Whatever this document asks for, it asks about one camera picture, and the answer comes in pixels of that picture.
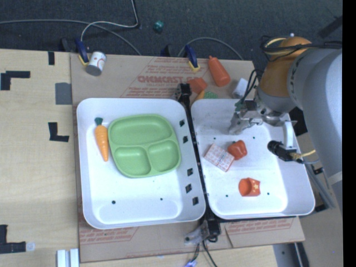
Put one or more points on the thin black rod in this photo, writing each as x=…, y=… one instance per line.
x=199, y=163

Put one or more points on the orange bell pepper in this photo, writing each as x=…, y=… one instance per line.
x=237, y=150

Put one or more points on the orange pizza slice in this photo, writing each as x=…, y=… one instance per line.
x=198, y=85

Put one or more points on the brown cardboard board red print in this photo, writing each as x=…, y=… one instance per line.
x=167, y=246

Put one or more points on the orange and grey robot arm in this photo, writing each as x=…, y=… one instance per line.
x=314, y=93

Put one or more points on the white plastic tray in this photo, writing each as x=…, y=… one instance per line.
x=139, y=199
x=267, y=177

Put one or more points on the orange carrot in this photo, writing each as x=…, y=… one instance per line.
x=102, y=138

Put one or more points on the white can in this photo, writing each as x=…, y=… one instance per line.
x=96, y=63

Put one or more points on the small teal ball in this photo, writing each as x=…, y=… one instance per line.
x=158, y=26

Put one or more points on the pink patterned carton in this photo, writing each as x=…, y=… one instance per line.
x=218, y=157

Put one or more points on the orange bottle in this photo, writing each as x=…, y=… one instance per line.
x=219, y=72

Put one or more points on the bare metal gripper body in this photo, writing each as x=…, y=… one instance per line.
x=251, y=113

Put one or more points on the green toy vegetable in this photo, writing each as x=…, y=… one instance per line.
x=211, y=95

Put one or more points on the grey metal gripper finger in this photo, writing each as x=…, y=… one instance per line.
x=235, y=125
x=247, y=125

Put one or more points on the orange fries carton with star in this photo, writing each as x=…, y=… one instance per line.
x=249, y=187

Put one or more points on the green divided plate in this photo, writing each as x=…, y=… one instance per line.
x=142, y=146

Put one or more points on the black cylinder on white bracket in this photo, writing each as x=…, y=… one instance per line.
x=281, y=147

